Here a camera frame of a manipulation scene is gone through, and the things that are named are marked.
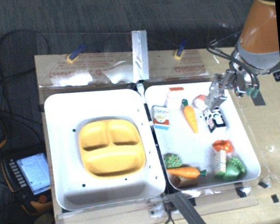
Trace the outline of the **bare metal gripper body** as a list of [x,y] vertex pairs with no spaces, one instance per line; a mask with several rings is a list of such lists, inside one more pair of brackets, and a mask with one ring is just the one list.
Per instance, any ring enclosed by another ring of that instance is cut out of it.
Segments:
[[225,90],[233,90],[238,97],[250,96],[255,91],[255,76],[242,67],[216,74],[210,86],[210,97],[214,100],[225,98]]

